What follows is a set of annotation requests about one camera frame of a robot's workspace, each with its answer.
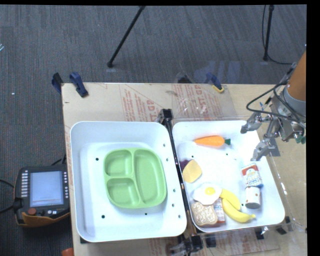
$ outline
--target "tripod leg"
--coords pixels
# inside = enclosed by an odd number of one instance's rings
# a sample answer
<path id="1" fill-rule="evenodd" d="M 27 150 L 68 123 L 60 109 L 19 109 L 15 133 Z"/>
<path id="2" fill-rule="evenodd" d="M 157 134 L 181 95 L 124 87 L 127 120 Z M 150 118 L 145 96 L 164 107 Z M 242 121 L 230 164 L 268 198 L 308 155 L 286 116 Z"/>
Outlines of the tripod leg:
<path id="1" fill-rule="evenodd" d="M 266 39 L 265 39 L 265 48 L 264 48 L 264 56 L 263 60 L 268 60 L 268 47 L 269 47 L 269 36 L 270 36 L 270 28 L 271 28 L 271 19 L 272 19 L 272 12 L 275 9 L 273 4 L 270 4 L 269 6 L 269 19 L 268 19 L 268 27 L 266 30 Z"/>
<path id="2" fill-rule="evenodd" d="M 122 45 L 124 44 L 127 36 L 129 35 L 131 29 L 134 27 L 137 19 L 139 18 L 140 14 L 142 13 L 142 11 L 144 10 L 146 6 L 145 5 L 141 5 L 139 6 L 139 10 L 138 12 L 136 13 L 135 17 L 133 18 L 133 21 L 131 22 L 129 28 L 127 29 L 127 31 L 125 32 L 121 42 L 119 43 L 118 47 L 116 48 L 114 54 L 112 55 L 111 59 L 108 61 L 108 63 L 106 64 L 109 68 L 111 68 L 113 66 L 112 62 L 114 61 L 114 59 L 116 58 L 118 52 L 120 51 Z"/>

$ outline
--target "orange carrot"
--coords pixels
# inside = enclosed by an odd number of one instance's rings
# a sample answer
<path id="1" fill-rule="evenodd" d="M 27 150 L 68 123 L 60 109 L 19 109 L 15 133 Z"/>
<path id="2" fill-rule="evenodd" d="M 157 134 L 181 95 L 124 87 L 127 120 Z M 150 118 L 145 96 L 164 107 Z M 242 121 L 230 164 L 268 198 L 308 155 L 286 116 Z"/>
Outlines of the orange carrot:
<path id="1" fill-rule="evenodd" d="M 227 145 L 231 144 L 230 139 L 224 139 L 223 137 L 221 137 L 219 135 L 197 138 L 194 140 L 194 142 L 197 144 L 201 144 L 201 145 L 215 146 L 215 147 L 220 147 L 224 143 L 226 143 Z"/>

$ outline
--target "fried egg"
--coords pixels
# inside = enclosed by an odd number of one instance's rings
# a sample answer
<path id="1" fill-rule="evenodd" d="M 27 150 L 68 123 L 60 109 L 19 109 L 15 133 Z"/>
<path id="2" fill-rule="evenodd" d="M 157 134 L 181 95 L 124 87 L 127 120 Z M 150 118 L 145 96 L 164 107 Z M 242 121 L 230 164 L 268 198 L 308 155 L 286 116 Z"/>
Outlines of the fried egg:
<path id="1" fill-rule="evenodd" d="M 198 186 L 191 197 L 203 205 L 212 205 L 220 196 L 222 188 L 216 184 L 205 182 Z"/>

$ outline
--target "table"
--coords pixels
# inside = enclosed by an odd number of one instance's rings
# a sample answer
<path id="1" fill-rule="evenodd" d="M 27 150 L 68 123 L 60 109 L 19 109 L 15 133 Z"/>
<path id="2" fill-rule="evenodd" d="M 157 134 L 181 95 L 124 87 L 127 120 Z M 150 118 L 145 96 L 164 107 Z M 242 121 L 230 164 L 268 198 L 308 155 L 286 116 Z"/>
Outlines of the table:
<path id="1" fill-rule="evenodd" d="M 210 84 L 84 83 L 84 86 L 88 91 L 85 97 L 80 97 L 72 83 L 64 83 L 61 86 L 74 254 L 165 256 L 169 255 L 169 248 L 177 244 L 175 237 L 81 243 L 76 227 L 71 127 L 80 121 L 153 122 L 161 109 L 172 109 L 174 118 L 208 118 L 214 115 L 247 120 L 252 114 L 246 110 L 247 103 L 274 85 L 223 84 L 223 93 L 215 91 Z M 252 107 L 259 109 L 259 102 Z M 258 130 L 260 139 L 265 128 L 262 125 Z M 280 138 L 276 141 L 281 156 L 270 157 L 268 162 L 277 176 L 278 189 L 283 190 L 286 207 L 294 219 L 293 225 L 282 229 L 285 233 L 282 235 L 281 232 L 267 231 L 262 240 L 240 239 L 231 244 L 217 243 L 216 247 L 205 247 L 192 255 L 307 255 L 306 144 L 296 144 L 293 140 L 283 142 Z"/>

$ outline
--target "gray carpet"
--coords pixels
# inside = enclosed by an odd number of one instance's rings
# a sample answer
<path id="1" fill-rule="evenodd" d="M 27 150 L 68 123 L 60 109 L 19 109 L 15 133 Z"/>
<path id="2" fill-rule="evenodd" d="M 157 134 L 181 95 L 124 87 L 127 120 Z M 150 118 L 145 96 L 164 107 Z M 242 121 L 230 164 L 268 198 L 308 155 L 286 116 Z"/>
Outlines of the gray carpet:
<path id="1" fill-rule="evenodd" d="M 0 5 L 0 179 L 48 166 L 65 153 L 61 95 L 76 71 L 84 82 L 172 83 L 206 73 L 222 84 L 277 84 L 306 50 L 307 5 L 275 5 L 268 60 L 269 5 L 147 6 L 107 67 L 138 6 Z M 13 189 L 0 183 L 0 209 Z M 41 228 L 0 216 L 0 255 L 59 256 L 72 247 L 69 218 Z"/>

